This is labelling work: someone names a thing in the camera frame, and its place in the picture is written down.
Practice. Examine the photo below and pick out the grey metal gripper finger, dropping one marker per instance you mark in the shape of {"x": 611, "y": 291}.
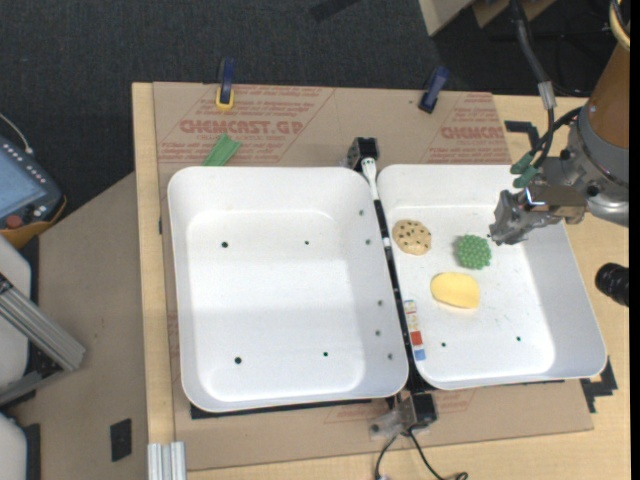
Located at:
{"x": 501, "y": 218}
{"x": 519, "y": 228}

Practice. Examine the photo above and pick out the green plastic strip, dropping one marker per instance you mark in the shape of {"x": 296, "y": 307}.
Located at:
{"x": 221, "y": 150}

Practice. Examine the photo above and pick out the white plastic tray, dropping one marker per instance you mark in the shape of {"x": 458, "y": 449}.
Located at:
{"x": 505, "y": 328}
{"x": 280, "y": 288}

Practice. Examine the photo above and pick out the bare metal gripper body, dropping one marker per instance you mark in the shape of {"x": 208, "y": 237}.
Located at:
{"x": 555, "y": 200}

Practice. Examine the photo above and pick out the yellow potato slice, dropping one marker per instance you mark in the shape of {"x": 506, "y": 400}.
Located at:
{"x": 455, "y": 290}

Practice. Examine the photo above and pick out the thin black and white rod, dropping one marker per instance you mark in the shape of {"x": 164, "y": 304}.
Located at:
{"x": 384, "y": 228}

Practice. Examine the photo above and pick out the brown cardboard board red print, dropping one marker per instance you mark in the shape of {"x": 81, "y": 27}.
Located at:
{"x": 310, "y": 113}

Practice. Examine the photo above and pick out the black cylinder on white bracket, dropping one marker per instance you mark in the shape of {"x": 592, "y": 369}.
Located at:
{"x": 614, "y": 283}

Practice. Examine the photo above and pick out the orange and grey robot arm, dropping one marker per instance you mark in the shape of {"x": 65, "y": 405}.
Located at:
{"x": 610, "y": 88}

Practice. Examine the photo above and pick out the tan chocolate chip biscuit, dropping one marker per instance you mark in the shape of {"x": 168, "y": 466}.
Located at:
{"x": 411, "y": 237}

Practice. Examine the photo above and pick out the green grapes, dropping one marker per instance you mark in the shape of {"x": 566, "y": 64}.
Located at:
{"x": 472, "y": 252}

